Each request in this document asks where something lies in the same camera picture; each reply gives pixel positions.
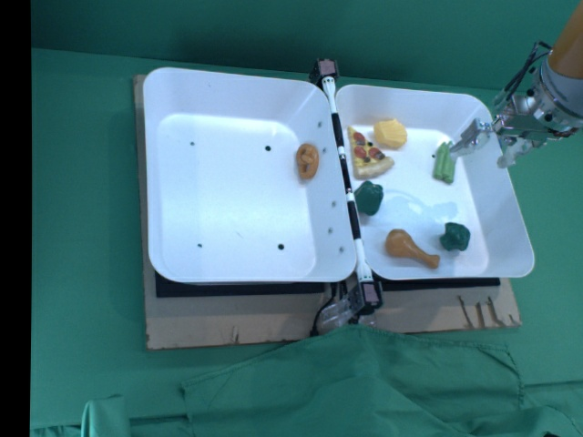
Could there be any dark green toy pepper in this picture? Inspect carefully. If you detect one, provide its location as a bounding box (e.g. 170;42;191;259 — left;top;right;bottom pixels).
353;179;385;217

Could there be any white plastic tray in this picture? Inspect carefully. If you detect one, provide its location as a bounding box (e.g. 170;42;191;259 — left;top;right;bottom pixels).
334;84;536;281
142;66;357;285

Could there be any green cloth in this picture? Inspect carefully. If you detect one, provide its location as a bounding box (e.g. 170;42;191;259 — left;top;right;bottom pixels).
180;324;583;437

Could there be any yellow toy cheese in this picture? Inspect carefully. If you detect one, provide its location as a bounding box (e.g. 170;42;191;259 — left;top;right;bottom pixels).
373;117;408;150

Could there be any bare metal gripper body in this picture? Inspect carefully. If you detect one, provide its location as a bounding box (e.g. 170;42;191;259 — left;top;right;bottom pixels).
491;77;583;148

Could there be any toy pizza slice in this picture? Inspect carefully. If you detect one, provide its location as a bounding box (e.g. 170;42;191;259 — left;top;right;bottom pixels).
346;125;396;181

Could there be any dark green toy broccoli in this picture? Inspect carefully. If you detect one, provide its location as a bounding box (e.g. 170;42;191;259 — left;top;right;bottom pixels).
439;221;472;252

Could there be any orange toy chicken drumstick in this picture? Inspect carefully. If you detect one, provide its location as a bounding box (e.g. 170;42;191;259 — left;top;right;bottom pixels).
384;228;442;270

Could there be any black and white thin rod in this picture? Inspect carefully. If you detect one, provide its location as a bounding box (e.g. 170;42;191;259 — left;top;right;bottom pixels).
321;76;375;286

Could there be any orange toy pretzel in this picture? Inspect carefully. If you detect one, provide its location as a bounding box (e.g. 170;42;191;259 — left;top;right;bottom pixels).
295;142;321;181

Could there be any light green toy asparagus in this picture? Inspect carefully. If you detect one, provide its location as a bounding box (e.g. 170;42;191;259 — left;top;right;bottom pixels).
432;141;457;185

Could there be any black block with wires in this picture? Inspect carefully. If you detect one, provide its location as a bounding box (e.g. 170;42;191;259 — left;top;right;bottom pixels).
309;58;342;86
349;279;384;314

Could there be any brown cardboard board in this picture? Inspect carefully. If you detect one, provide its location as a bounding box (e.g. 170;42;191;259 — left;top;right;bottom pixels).
133;74;523;351

